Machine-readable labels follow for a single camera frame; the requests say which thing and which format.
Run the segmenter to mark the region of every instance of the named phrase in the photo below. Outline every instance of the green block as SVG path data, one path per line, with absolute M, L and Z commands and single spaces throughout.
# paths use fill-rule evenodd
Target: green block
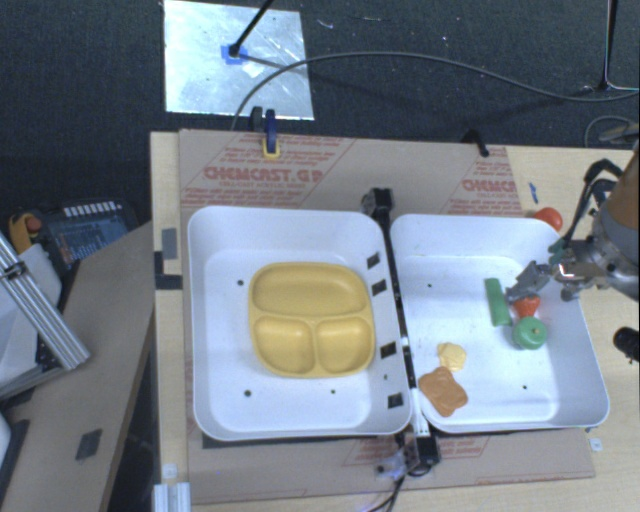
M 484 287 L 487 290 L 489 300 L 489 310 L 491 311 L 491 323 L 494 327 L 499 325 L 512 325 L 509 306 L 502 293 L 500 281 L 495 277 L 484 280 Z

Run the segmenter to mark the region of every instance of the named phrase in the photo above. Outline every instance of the red tomato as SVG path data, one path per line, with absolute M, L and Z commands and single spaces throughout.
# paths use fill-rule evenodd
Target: red tomato
M 560 212 L 555 208 L 550 208 L 547 206 L 542 210 L 538 210 L 533 215 L 533 218 L 546 222 L 547 224 L 549 224 L 549 226 L 551 226 L 558 232 L 560 232 L 560 230 L 562 229 L 562 215 L 560 215 Z

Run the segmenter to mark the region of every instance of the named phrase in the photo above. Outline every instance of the wooden table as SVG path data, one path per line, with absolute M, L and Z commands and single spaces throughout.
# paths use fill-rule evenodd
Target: wooden table
M 154 202 L 154 250 L 162 249 L 163 229 L 179 224 L 178 135 L 155 133 L 151 139 L 152 186 Z M 582 178 L 593 162 L 609 158 L 624 167 L 629 151 L 562 148 L 507 147 L 514 178 L 525 212 L 542 205 L 534 204 L 529 183 L 535 184 L 545 205 L 552 205 L 565 222 L 573 216 Z M 576 236 L 584 236 L 589 222 L 584 221 Z M 181 274 L 179 257 L 165 261 L 166 274 Z M 505 510 L 575 511 L 636 510 L 640 503 L 640 415 L 638 365 L 630 365 L 612 344 L 612 336 L 622 326 L 638 329 L 638 305 L 611 290 L 587 290 L 582 306 L 595 351 L 610 397 L 608 419 L 588 436 L 601 441 L 602 451 L 593 453 L 596 477 L 566 480 L 477 486 L 426 491 L 401 492 L 395 509 L 422 510 Z M 185 425 L 185 370 L 183 351 L 183 313 L 181 293 L 159 290 L 156 293 L 158 354 L 158 393 L 160 409 L 160 458 L 171 461 L 175 475 L 165 474 L 163 483 L 188 480 Z M 231 510 L 297 511 L 367 510 L 386 495 L 357 494 L 319 498 L 229 503 L 194 506 L 195 512 Z

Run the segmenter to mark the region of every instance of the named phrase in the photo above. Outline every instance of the blue clamp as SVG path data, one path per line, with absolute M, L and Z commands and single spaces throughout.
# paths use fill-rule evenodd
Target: blue clamp
M 265 114 L 264 133 L 262 154 L 265 158 L 278 158 L 280 156 L 280 144 L 276 132 L 276 111 L 272 108 L 267 110 Z
M 232 57 L 231 55 L 229 55 L 230 47 L 231 47 L 230 44 L 220 46 L 220 55 L 222 56 L 222 59 L 227 64 L 230 64 L 232 66 L 237 66 L 239 64 L 244 64 L 245 62 L 247 62 L 247 60 L 243 59 L 243 57 L 248 57 L 249 52 L 247 52 L 247 49 L 244 46 L 240 47 L 240 51 L 238 52 L 237 57 Z

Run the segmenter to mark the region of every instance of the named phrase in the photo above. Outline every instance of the wire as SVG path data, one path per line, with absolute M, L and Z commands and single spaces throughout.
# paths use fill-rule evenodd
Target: wire
M 339 59 L 351 59 L 357 57 L 397 57 L 397 58 L 408 58 L 408 59 L 418 59 L 418 60 L 426 60 L 430 62 L 438 62 L 440 64 L 446 64 L 448 66 L 453 66 L 460 69 L 466 69 L 467 71 L 473 71 L 474 73 L 479 73 L 482 75 L 489 76 L 501 82 L 505 82 L 514 87 L 519 87 L 521 89 L 525 89 L 530 92 L 534 92 L 536 94 L 541 94 L 543 96 L 548 96 L 550 98 L 555 98 L 557 100 L 562 101 L 573 101 L 579 103 L 606 103 L 610 101 L 619 101 L 624 100 L 626 98 L 631 98 L 633 96 L 637 96 L 638 92 L 631 92 L 629 94 L 623 94 L 620 96 L 610 97 L 610 98 L 581 98 L 576 96 L 565 96 L 562 94 L 556 94 L 554 92 L 546 91 L 544 89 L 540 89 L 538 87 L 534 87 L 532 85 L 527 85 L 522 82 L 518 82 L 517 80 L 513 80 L 511 78 L 499 75 L 498 73 L 494 73 L 493 71 L 487 71 L 486 69 L 479 68 L 477 66 L 472 66 L 470 64 L 465 64 L 464 62 L 458 62 L 451 59 L 446 59 L 444 57 L 436 57 L 433 55 L 426 55 L 423 53 L 411 53 L 411 52 L 396 52 L 396 51 L 366 51 L 366 52 L 347 52 L 347 53 L 333 53 L 328 55 L 318 55 L 316 57 L 310 57 L 308 59 L 302 59 L 287 66 L 284 66 L 277 71 L 274 71 L 264 80 L 256 84 L 249 93 L 244 97 L 242 103 L 236 110 L 236 113 L 233 117 L 233 121 L 231 122 L 231 130 L 235 130 L 236 125 L 238 123 L 238 119 L 240 118 L 240 113 L 244 109 L 245 105 L 249 102 L 249 100 L 253 97 L 253 95 L 258 92 L 262 87 L 271 82 L 274 78 L 286 73 L 287 71 L 291 71 L 292 69 L 298 68 L 300 66 L 304 66 L 306 64 L 311 64 L 313 62 L 322 62 L 326 60 L 339 60 Z
M 632 124 L 633 121 L 631 119 L 628 119 L 626 117 L 622 117 L 622 116 L 600 116 L 600 117 L 596 117 L 595 119 L 593 119 L 585 128 L 584 130 L 584 147 L 588 148 L 589 147 L 589 133 L 591 132 L 591 129 L 598 123 L 601 123 L 602 121 L 621 121 L 623 123 L 627 123 L 627 126 L 625 127 L 625 130 L 627 130 Z
M 404 478 L 405 477 L 403 476 L 398 479 L 398 481 L 396 482 L 396 486 L 394 487 L 393 492 L 391 493 L 391 496 L 389 496 L 386 500 L 380 503 L 380 505 L 377 505 L 376 507 L 367 510 L 367 512 L 378 512 L 379 510 L 382 510 L 385 507 L 387 507 L 385 509 L 385 512 L 391 512 L 393 510 L 393 507 L 396 504 L 396 500 L 398 499 L 398 494 L 400 494 L 400 488 L 402 487 Z

